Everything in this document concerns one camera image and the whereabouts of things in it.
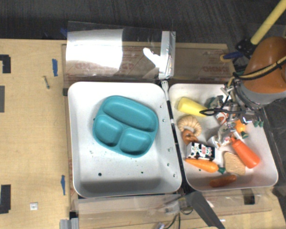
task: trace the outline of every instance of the small screw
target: small screw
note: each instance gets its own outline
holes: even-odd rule
[[[50,89],[50,86],[49,86],[48,81],[47,81],[47,77],[43,76],[43,79],[44,79],[44,82],[46,83],[47,88]]]

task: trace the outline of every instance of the orange bottle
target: orange bottle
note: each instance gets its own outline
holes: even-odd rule
[[[231,140],[235,152],[248,168],[251,169],[258,165],[260,158],[245,143],[233,137]]]

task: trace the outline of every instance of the wooden surface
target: wooden surface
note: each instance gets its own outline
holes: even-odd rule
[[[5,112],[0,113],[0,186],[11,184],[11,210],[0,215],[0,228],[59,228],[70,208],[65,101],[61,46],[66,41],[0,40],[0,54],[11,57],[11,74],[2,74]],[[58,61],[54,77],[52,59]],[[50,89],[42,76],[46,76]],[[61,176],[65,175],[66,195]],[[277,198],[269,192],[270,210],[220,216],[226,228],[285,229]],[[38,202],[38,210],[30,203]],[[201,219],[182,220],[181,228],[205,227]],[[118,227],[154,229],[155,224]]]

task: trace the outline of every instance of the dark floor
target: dark floor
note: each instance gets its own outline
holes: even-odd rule
[[[233,51],[239,41],[256,32],[279,1],[0,0],[0,38],[65,39],[61,28],[66,29],[68,21],[81,21],[162,30],[173,27],[177,42],[226,43]],[[286,11],[266,36],[285,34]],[[271,104],[266,112],[277,146],[286,149],[286,99]],[[282,153],[281,168],[286,171],[286,152]],[[286,215],[286,195],[280,194]]]

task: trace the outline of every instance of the beige ring-shaped toy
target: beige ring-shaped toy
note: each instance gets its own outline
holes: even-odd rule
[[[199,136],[202,132],[200,123],[197,121],[196,117],[192,115],[187,115],[187,116],[182,117],[178,121],[177,126],[181,132],[184,131],[185,126],[193,128],[194,129],[193,133],[195,136]]]

